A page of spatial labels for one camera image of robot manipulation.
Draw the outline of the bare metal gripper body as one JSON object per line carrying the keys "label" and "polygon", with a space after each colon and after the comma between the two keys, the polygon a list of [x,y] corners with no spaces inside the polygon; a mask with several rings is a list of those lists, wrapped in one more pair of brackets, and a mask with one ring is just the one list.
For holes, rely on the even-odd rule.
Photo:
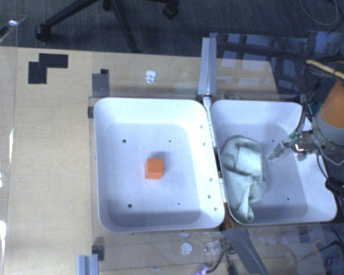
{"label": "bare metal gripper body", "polygon": [[344,146],[326,138],[321,131],[314,129],[302,131],[294,141],[292,148],[299,154],[321,155],[337,166],[344,164]]}

